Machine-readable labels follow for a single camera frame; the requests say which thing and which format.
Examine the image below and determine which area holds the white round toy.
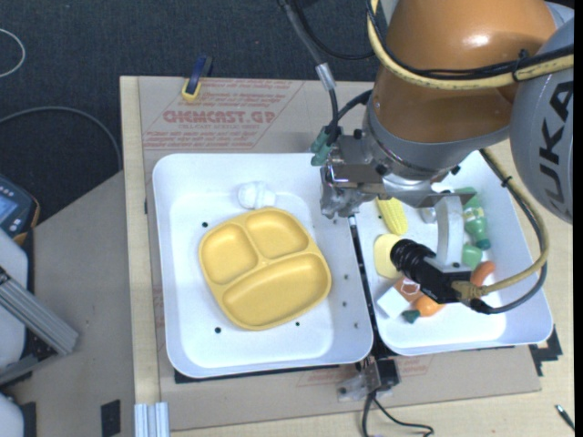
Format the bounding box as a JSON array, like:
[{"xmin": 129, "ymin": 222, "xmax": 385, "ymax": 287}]
[{"xmin": 237, "ymin": 180, "xmax": 279, "ymax": 211}]

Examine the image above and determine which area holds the black pen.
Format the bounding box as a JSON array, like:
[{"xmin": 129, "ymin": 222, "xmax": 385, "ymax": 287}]
[{"xmin": 554, "ymin": 404, "xmax": 576, "ymax": 431}]

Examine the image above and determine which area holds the brown cardboard board red print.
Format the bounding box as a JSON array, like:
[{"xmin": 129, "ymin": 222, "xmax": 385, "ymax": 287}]
[{"xmin": 137, "ymin": 76, "xmax": 544, "ymax": 432}]

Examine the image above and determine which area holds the white and orange carton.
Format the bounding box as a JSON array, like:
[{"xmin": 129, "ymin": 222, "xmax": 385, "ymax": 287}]
[{"xmin": 375, "ymin": 276, "xmax": 423, "ymax": 320}]

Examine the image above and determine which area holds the orange sausage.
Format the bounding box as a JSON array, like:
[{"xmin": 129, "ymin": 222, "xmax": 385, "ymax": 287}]
[{"xmin": 469, "ymin": 260, "xmax": 496, "ymax": 288}]

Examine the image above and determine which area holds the white plastic tray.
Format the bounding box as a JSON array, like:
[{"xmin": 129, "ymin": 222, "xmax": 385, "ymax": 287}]
[
  {"xmin": 151, "ymin": 152, "xmax": 376, "ymax": 380},
  {"xmin": 349, "ymin": 149, "xmax": 555, "ymax": 358}
]

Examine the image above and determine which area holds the green bottle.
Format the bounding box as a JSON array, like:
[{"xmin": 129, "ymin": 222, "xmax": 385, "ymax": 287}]
[{"xmin": 454, "ymin": 186, "xmax": 494, "ymax": 251}]

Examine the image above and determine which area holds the black block with thin wires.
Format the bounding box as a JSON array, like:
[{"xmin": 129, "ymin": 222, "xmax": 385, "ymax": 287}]
[{"xmin": 363, "ymin": 357, "xmax": 402, "ymax": 391}]

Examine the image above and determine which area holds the yellow corn cob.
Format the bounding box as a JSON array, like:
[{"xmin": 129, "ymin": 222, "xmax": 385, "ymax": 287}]
[{"xmin": 374, "ymin": 196, "xmax": 408, "ymax": 237}]

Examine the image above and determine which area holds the black cylinder on white bracket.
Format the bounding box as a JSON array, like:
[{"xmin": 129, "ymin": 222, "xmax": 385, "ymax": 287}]
[{"xmin": 389, "ymin": 195, "xmax": 476, "ymax": 306}]

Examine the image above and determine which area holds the green cube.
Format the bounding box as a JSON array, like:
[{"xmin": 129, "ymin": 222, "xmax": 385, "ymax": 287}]
[{"xmin": 460, "ymin": 242, "xmax": 485, "ymax": 270}]

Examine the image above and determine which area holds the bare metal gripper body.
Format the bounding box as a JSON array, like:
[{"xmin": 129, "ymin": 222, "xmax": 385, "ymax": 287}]
[{"xmin": 320, "ymin": 129, "xmax": 452, "ymax": 209}]

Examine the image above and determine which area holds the yellow divided plate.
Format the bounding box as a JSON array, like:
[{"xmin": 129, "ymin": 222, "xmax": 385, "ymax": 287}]
[{"xmin": 197, "ymin": 207, "xmax": 333, "ymax": 332}]

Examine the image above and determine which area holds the pale yellow oval toy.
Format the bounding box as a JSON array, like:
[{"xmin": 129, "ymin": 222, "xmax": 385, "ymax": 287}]
[{"xmin": 373, "ymin": 233, "xmax": 404, "ymax": 279}]

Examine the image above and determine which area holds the orange carrot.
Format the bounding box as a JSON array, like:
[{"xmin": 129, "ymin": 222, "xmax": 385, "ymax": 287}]
[{"xmin": 401, "ymin": 294, "xmax": 446, "ymax": 324}]

